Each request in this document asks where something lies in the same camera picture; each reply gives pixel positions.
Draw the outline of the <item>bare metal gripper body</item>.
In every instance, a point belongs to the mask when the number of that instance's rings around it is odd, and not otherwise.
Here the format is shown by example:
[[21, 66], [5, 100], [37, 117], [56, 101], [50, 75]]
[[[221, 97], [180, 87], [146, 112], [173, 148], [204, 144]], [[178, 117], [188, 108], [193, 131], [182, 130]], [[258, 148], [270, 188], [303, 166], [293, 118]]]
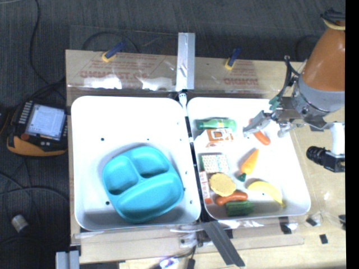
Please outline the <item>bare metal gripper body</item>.
[[330, 113], [332, 95], [320, 92], [304, 96], [294, 92], [290, 97], [282, 97], [274, 111], [274, 120], [280, 128], [294, 128], [309, 125], [325, 128], [324, 117]]

